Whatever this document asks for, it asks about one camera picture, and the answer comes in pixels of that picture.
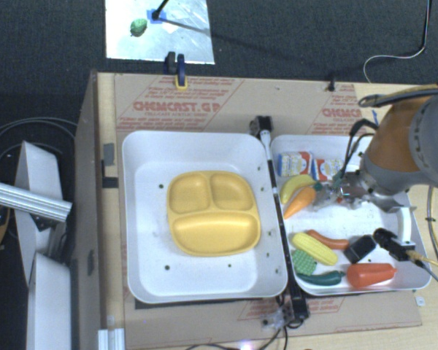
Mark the yellow banana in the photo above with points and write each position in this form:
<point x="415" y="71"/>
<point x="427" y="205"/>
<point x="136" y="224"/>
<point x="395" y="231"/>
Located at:
<point x="292" y="186"/>

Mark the orange carrot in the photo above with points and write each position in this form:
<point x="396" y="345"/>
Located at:
<point x="301" y="201"/>

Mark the white plastic tray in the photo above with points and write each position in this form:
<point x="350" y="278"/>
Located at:
<point x="336" y="221"/>
<point x="153" y="261"/>

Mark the brown cardboard board red print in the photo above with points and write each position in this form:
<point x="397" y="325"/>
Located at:
<point x="211" y="104"/>

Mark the orange sausage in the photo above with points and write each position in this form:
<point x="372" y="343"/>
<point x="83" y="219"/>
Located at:
<point x="332" y="242"/>

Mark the yellow divided plate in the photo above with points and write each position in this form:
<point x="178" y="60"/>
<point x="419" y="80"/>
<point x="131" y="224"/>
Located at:
<point x="211" y="228"/>

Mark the dark green chilli pepper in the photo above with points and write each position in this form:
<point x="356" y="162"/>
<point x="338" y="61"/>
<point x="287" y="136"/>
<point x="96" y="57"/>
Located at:
<point x="323" y="279"/>

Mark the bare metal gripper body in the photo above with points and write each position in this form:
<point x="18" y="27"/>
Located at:
<point x="357" y="191"/>

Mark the white red yellow carton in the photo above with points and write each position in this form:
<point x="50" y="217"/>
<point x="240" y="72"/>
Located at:
<point x="326" y="168"/>

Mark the black box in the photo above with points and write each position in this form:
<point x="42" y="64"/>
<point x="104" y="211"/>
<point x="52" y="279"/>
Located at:
<point x="359" y="249"/>

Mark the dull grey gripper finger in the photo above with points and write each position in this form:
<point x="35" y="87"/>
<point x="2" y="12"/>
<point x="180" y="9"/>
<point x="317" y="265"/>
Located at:
<point x="328" y="189"/>
<point x="323" y="201"/>

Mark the white blue red carton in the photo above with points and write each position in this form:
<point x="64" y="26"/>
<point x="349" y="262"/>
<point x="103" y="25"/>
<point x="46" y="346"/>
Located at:
<point x="293" y="163"/>

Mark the green toy vegetable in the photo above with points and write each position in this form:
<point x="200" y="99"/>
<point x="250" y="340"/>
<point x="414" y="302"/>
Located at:
<point x="138" y="27"/>

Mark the thin black and white rod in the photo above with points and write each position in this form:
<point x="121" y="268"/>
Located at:
<point x="277" y="210"/>

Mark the black cylinder on white bracket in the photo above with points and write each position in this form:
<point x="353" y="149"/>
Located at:
<point x="390" y="243"/>

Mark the yellow corn cob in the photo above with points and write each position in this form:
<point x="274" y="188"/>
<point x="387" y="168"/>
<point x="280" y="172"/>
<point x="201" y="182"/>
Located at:
<point x="315" y="248"/>

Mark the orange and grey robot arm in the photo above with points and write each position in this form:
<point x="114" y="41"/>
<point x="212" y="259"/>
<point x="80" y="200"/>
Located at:
<point x="401" y="140"/>

